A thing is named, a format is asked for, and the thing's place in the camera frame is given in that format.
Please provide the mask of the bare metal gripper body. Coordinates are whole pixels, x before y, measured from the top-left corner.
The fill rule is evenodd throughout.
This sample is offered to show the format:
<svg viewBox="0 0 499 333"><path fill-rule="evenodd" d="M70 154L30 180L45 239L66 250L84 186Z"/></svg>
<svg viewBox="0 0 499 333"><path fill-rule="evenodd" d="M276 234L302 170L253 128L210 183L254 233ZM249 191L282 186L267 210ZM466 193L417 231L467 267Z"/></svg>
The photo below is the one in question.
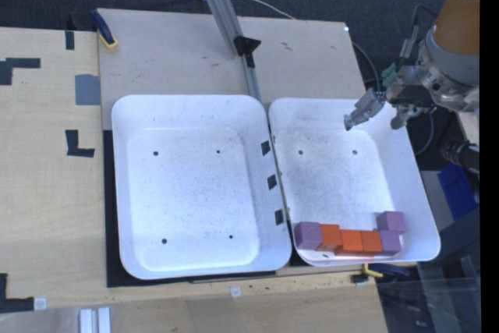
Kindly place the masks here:
<svg viewBox="0 0 499 333"><path fill-rule="evenodd" d="M385 97L394 106L429 108L440 106L452 111L467 111L466 98L474 86L460 83L435 65L392 64L385 69Z"/></svg>

